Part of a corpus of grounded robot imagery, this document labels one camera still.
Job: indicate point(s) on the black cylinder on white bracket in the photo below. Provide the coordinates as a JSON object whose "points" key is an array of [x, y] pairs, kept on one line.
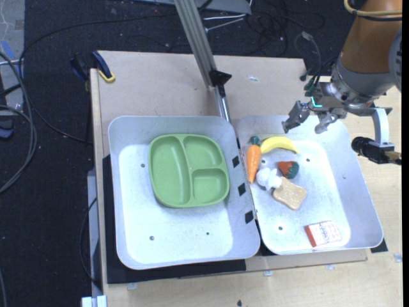
{"points": [[372, 149]]}

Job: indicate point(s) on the red toy strawberry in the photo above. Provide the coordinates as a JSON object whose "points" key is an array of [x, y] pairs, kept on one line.
{"points": [[289, 169]]}

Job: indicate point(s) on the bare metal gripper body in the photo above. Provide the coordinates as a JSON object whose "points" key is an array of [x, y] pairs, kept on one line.
{"points": [[332, 99]]}

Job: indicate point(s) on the thin black and white rod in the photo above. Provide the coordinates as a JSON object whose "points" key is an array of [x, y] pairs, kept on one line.
{"points": [[246, 177]]}

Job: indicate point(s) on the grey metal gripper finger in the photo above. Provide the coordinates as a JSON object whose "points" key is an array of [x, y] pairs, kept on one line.
{"points": [[295, 117], [325, 121]]}

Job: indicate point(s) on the red and white carton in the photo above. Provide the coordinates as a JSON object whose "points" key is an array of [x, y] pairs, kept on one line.
{"points": [[324, 233]]}

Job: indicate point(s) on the tan toy bread slice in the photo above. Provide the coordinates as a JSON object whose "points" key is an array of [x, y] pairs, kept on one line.
{"points": [[290, 193]]}

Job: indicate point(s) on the white lumpy toy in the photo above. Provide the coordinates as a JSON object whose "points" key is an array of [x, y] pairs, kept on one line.
{"points": [[266, 177]]}

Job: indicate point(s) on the orange toy carrot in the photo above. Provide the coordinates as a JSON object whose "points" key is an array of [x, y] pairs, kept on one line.
{"points": [[253, 162]]}

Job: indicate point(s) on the yellow banana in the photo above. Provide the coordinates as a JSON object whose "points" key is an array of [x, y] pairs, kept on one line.
{"points": [[279, 143]]}

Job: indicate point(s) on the brown cardboard board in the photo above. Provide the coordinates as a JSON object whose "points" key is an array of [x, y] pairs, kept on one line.
{"points": [[159, 85]]}

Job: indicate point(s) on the green divided plate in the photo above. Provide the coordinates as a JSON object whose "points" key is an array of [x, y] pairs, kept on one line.
{"points": [[169, 168]]}

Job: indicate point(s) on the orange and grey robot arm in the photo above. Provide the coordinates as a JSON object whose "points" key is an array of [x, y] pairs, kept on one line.
{"points": [[367, 43]]}

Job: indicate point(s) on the white plastic tray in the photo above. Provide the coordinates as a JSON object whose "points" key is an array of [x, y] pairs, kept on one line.
{"points": [[179, 235], [322, 184]]}

